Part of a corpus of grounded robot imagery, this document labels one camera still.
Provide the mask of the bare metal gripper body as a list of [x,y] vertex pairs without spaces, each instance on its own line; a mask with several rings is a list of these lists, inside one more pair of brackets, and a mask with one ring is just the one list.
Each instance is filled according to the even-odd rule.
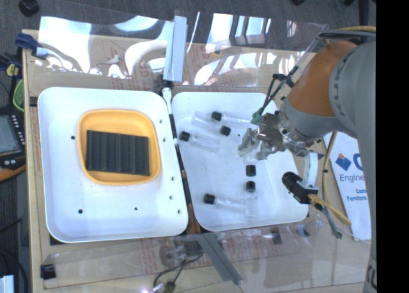
[[299,133],[288,118],[282,114],[267,113],[259,121],[257,139],[277,146],[277,152],[291,152],[295,156],[306,157],[309,154],[309,138]]

